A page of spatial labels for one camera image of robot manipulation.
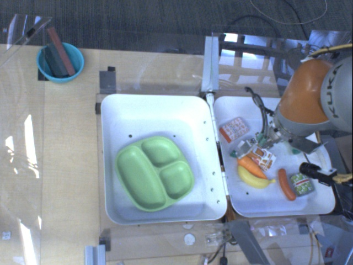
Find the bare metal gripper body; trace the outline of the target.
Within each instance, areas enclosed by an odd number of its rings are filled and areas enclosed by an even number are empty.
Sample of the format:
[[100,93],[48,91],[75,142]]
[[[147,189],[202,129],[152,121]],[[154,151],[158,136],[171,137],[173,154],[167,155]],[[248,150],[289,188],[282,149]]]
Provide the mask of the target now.
[[269,149],[279,142],[288,141],[290,139],[290,133],[283,129],[281,125],[277,125],[275,122],[271,121],[267,129],[255,134],[255,139],[260,147]]

